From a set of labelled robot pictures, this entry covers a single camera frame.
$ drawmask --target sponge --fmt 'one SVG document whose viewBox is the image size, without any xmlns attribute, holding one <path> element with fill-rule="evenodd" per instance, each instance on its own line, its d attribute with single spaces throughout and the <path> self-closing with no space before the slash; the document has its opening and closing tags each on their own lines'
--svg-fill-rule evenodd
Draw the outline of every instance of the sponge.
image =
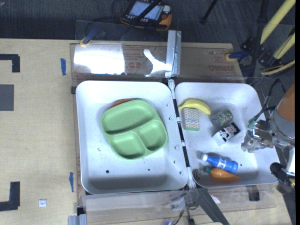
<svg viewBox="0 0 300 225">
<path fill-rule="evenodd" d="M 183 108 L 181 110 L 182 126 L 185 130 L 199 131 L 199 110 L 196 108 Z"/>
</svg>

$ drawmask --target device screen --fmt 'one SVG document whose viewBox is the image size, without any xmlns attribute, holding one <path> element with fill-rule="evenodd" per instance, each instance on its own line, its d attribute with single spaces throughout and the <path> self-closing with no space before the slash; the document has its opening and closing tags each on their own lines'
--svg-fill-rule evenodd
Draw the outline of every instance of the device screen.
<svg viewBox="0 0 300 225">
<path fill-rule="evenodd" d="M 136 1 L 132 9 L 129 12 L 129 15 L 138 16 L 141 14 L 150 4 L 147 2 Z M 156 5 L 144 18 L 157 20 L 164 6 Z"/>
</svg>

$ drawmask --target yellow pole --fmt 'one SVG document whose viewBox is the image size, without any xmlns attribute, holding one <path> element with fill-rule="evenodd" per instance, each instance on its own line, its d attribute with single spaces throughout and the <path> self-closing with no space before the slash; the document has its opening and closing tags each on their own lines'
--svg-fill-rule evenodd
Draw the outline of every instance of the yellow pole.
<svg viewBox="0 0 300 225">
<path fill-rule="evenodd" d="M 281 59 L 283 55 L 295 44 L 296 32 L 290 35 L 286 41 L 274 52 L 273 57 Z"/>
<path fill-rule="evenodd" d="M 285 17 L 285 15 L 291 10 L 291 8 L 295 5 L 296 0 L 285 0 L 278 11 L 274 14 L 268 24 L 264 27 L 262 31 L 261 44 L 265 42 L 265 40 L 269 37 L 272 31 L 277 27 L 277 25 L 281 22 L 281 20 Z"/>
</svg>

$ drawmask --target green plate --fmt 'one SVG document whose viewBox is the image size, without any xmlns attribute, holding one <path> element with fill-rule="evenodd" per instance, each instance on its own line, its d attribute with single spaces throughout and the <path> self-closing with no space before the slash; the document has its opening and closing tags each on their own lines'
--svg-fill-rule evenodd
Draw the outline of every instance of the green plate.
<svg viewBox="0 0 300 225">
<path fill-rule="evenodd" d="M 164 147 L 166 128 L 146 101 L 135 99 L 105 111 L 101 129 L 111 148 L 121 158 L 143 158 Z"/>
</svg>

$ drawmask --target black pole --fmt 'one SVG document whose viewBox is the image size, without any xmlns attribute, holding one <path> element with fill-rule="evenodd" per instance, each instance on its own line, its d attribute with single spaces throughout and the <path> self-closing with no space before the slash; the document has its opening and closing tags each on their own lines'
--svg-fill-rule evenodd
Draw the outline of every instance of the black pole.
<svg viewBox="0 0 300 225">
<path fill-rule="evenodd" d="M 203 18 L 200 19 L 201 24 L 205 24 L 207 21 L 208 16 L 210 15 L 211 11 L 213 10 L 214 6 L 216 5 L 218 0 L 213 0 L 210 7 L 208 8 L 206 14 L 204 15 Z"/>
<path fill-rule="evenodd" d="M 263 28 L 268 21 L 267 11 L 268 11 L 268 6 L 269 6 L 269 1 L 270 0 L 262 0 L 261 11 L 260 11 L 260 14 L 257 19 L 258 28 L 257 28 L 257 32 L 256 32 L 256 37 L 254 39 L 254 44 L 251 45 L 254 48 L 254 53 L 253 53 L 252 60 L 251 60 L 252 69 L 251 69 L 250 76 L 254 75 L 256 61 L 258 59 L 258 55 L 259 55 L 259 52 L 260 52 L 260 49 L 262 46 L 261 39 L 262 39 L 262 34 L 263 34 Z"/>
<path fill-rule="evenodd" d="M 145 17 L 158 3 L 160 3 L 162 0 L 153 0 L 152 3 L 140 14 L 138 15 L 131 23 L 130 25 L 137 25 L 138 22 Z"/>
</svg>

